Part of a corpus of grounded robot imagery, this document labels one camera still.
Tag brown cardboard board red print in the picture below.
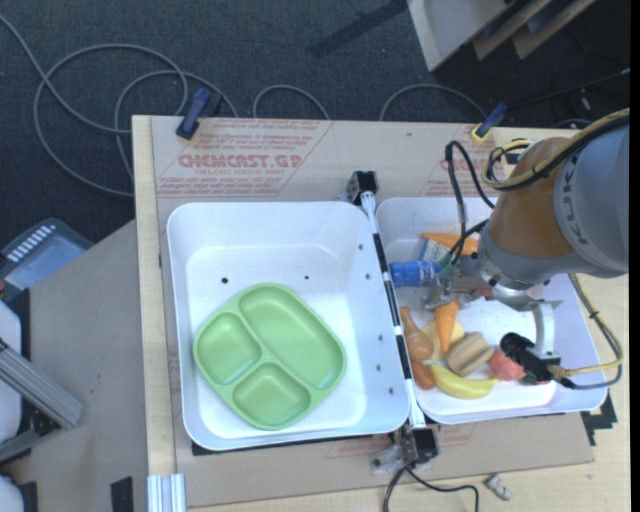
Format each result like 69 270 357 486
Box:
149 116 597 509

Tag short orange carrot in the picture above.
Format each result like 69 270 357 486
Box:
434 298 461 354

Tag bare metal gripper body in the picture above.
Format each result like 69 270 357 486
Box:
441 271 532 303

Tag green divided plate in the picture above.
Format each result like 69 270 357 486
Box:
192 282 349 432

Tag small white plastic piece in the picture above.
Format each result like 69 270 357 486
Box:
483 473 514 502

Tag red toy meat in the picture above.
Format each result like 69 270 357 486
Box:
488 347 552 387

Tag black cylinder on white bracket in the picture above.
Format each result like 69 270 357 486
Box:
498 289 565 387

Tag blue plastic bottle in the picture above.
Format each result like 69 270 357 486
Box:
388 259 445 290

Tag orange toy sausage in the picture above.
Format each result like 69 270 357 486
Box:
410 358 438 391

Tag long orange carrot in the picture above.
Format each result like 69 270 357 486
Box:
421 231 481 257

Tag brown toy drumstick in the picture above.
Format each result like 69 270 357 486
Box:
399 305 434 363

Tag tan toy bread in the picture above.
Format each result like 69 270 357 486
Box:
444 331 497 378

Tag yellow banana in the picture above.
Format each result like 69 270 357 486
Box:
429 363 502 400

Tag blue and white carton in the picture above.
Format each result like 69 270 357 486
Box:
417 238 452 264

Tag thin black and white rod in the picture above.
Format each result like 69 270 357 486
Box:
360 190 426 430

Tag black block with thin wires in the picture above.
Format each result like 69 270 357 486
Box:
370 427 442 474
340 169 379 205

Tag yellow toy wedge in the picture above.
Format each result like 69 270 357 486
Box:
422 318 467 362

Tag white plastic tray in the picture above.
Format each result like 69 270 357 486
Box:
166 200 413 452
374 196 610 426

